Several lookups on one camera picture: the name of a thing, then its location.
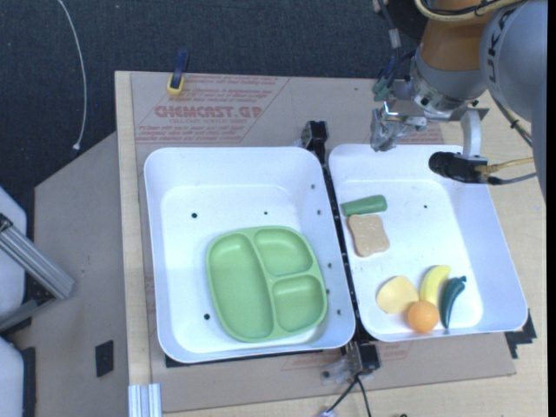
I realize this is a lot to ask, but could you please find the yellow toy chip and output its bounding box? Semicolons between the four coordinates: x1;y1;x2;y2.
375;275;420;314

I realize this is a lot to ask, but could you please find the green divided plate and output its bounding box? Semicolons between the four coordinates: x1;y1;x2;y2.
205;225;328;344

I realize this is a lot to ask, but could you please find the thin black rod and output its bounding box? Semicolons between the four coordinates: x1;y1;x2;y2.
315;139;364;347

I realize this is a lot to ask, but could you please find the orange ball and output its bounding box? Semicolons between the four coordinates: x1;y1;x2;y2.
407;300;440;334

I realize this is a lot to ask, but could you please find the yellow banana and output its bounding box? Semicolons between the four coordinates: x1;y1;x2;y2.
419;264;453;308

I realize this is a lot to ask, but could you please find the dark green toy pepper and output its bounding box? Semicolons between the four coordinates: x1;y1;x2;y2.
440;275;468;330

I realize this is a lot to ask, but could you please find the white plastic tray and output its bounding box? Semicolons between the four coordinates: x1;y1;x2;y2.
142;146;357;364
328;143;529;343

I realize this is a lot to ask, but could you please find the black cylinder on white bracket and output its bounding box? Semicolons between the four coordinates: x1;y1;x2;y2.
427;108;490;185

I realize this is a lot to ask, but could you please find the green toy cylinder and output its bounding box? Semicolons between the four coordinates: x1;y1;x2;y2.
340;194;388;217

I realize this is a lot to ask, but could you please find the brown cardboard board red print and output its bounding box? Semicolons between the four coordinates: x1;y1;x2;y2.
129;71;519;414

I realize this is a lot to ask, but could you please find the tan toy bread slice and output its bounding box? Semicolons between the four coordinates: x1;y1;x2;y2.
347;213;391;258

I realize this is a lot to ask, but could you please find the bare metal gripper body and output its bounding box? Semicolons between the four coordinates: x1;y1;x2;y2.
381;77;472;131

